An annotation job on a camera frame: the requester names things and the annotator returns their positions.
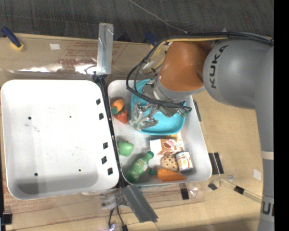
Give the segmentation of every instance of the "cookie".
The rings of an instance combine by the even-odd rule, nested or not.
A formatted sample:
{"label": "cookie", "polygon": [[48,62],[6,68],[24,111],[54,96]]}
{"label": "cookie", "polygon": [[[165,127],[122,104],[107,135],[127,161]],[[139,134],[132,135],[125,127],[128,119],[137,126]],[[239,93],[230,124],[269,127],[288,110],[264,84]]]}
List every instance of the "cookie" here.
{"label": "cookie", "polygon": [[165,155],[160,160],[160,165],[163,168],[172,170],[172,171],[178,171],[179,167],[177,164],[177,161],[175,159],[174,155]]}

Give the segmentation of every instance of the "blue container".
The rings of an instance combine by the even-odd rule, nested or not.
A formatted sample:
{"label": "blue container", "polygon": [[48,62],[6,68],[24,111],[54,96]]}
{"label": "blue container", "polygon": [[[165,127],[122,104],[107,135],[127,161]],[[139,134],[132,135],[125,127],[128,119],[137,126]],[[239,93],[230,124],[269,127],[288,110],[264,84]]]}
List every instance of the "blue container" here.
{"label": "blue container", "polygon": [[[143,93],[142,89],[144,85],[149,81],[149,79],[141,80],[136,84],[136,88],[139,93]],[[141,106],[146,106],[148,104],[147,101],[142,98],[132,94],[131,96],[131,110],[133,110],[134,105],[140,102]],[[147,110],[144,115],[147,116],[150,110]],[[171,135],[178,133],[184,126],[185,117],[182,117],[178,113],[175,113],[172,117],[166,117],[160,111],[156,112],[153,116],[155,120],[158,120],[158,124],[156,126],[150,128],[144,128],[140,132],[151,134],[151,135]]]}

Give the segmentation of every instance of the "orange toy vegetable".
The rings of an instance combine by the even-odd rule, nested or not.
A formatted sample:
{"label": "orange toy vegetable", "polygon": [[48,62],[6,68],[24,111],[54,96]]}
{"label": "orange toy vegetable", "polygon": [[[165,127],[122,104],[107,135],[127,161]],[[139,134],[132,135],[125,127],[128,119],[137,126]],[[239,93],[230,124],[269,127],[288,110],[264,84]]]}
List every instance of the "orange toy vegetable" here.
{"label": "orange toy vegetable", "polygon": [[158,178],[164,181],[170,180],[184,180],[186,177],[180,173],[174,172],[166,168],[160,168],[157,172],[153,169],[150,170],[150,175],[158,175]]}
{"label": "orange toy vegetable", "polygon": [[111,113],[116,115],[124,108],[124,99],[117,99],[111,105]]}
{"label": "orange toy vegetable", "polygon": [[116,115],[113,115],[115,119],[119,120],[120,122],[126,124],[128,122],[127,118],[127,109],[121,110],[119,113]]}

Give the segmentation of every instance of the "toy can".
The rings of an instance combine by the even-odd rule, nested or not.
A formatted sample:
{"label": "toy can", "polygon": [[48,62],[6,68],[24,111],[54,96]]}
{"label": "toy can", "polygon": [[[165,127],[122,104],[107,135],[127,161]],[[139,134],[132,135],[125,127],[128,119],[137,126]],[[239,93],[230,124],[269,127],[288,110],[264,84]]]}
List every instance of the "toy can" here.
{"label": "toy can", "polygon": [[179,166],[180,173],[185,173],[193,170],[193,164],[189,152],[178,152],[175,155]]}

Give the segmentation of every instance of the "bottle cap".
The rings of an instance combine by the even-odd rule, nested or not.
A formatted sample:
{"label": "bottle cap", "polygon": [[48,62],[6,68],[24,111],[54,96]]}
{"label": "bottle cap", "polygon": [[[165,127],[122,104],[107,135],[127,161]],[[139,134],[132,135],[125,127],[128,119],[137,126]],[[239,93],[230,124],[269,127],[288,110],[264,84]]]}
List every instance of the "bottle cap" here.
{"label": "bottle cap", "polygon": [[150,154],[152,157],[154,157],[154,153],[152,151],[148,151],[147,154]]}

